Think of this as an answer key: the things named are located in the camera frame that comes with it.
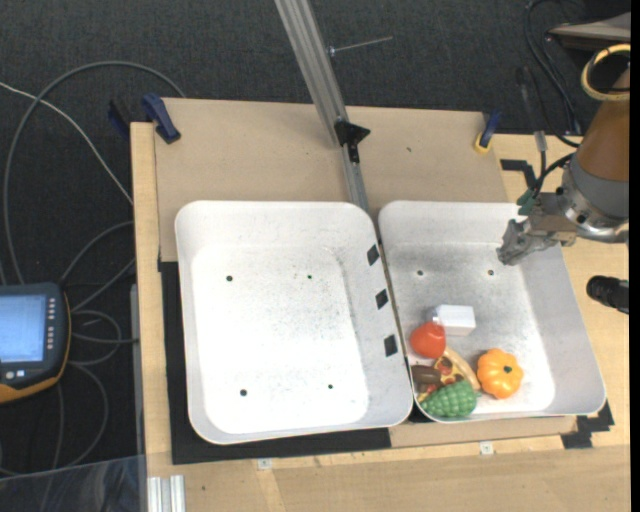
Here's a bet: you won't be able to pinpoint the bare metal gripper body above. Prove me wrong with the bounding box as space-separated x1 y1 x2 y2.
522 187 631 247

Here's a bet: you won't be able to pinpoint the white plastic tray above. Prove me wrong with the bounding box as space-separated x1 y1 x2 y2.
173 199 416 446
377 199 608 425

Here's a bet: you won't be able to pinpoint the white carton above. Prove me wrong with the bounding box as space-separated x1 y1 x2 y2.
431 304 478 338

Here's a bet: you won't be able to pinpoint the red tomato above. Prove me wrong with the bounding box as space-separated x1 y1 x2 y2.
409 321 448 360

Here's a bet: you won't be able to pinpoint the orange pumpkin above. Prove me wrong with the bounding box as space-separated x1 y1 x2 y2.
475 347 525 401

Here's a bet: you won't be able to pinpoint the pizza slice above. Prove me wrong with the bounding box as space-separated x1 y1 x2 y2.
416 345 483 404

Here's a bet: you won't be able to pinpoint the brown sausage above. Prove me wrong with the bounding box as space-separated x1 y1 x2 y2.
410 364 444 394

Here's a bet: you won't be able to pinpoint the green grapes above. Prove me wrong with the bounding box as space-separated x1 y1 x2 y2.
421 379 479 419

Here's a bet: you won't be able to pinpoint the brown cardboard board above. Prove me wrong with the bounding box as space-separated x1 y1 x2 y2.
152 96 575 449

